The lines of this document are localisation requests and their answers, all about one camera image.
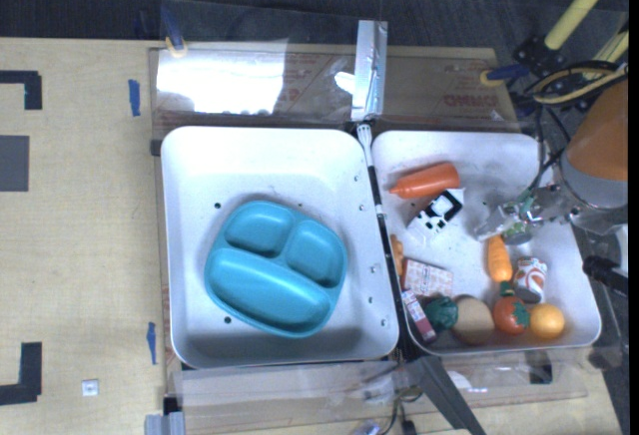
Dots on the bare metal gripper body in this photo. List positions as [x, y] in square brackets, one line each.
[549, 206]

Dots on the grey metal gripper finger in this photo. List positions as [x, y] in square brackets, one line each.
[491, 225]
[511, 210]

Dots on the small green and white can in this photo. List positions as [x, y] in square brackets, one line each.
[518, 234]

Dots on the orange carrot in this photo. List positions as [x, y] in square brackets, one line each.
[499, 258]

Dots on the white plastic tray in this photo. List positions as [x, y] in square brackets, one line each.
[279, 163]
[491, 163]

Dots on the white and black carton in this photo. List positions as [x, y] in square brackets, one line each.
[437, 218]

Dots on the white and orange can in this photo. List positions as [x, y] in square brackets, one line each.
[530, 276]

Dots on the orange bottle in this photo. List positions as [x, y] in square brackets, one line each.
[429, 180]

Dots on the orange and white packet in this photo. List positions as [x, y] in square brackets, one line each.
[428, 277]

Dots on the red tomato with green top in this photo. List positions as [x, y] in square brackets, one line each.
[509, 315]

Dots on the brown potato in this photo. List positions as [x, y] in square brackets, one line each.
[472, 320]

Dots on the orange bread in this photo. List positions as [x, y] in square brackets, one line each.
[397, 253]

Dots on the green broccoli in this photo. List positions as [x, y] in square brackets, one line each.
[442, 313]

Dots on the orange fruit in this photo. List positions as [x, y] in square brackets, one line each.
[547, 321]

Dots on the red and white carton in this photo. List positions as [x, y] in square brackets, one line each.
[418, 318]

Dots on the black and white thin rod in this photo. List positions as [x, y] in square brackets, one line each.
[375, 183]

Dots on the blue divided plate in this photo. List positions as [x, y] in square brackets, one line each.
[269, 283]

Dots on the small white square block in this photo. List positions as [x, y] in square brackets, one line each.
[90, 387]

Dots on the black cylinder on white bracket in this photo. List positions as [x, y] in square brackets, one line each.
[601, 271]

